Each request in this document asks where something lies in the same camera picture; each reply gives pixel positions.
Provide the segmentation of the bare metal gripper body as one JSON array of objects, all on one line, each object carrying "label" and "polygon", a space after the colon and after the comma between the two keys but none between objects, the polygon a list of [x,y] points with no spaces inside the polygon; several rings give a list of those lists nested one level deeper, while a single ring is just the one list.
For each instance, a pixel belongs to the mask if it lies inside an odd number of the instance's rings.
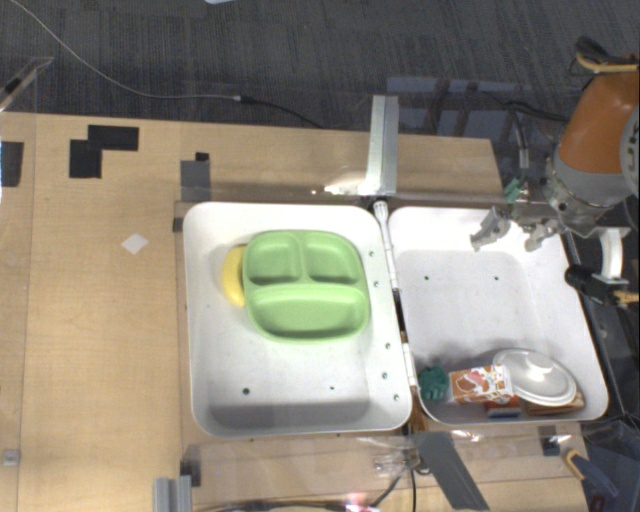
[{"label": "bare metal gripper body", "polygon": [[530,188],[516,200],[511,218],[526,232],[541,223],[553,227],[556,234],[569,231],[579,237],[595,237],[602,218],[612,209],[584,202],[563,190]]}]

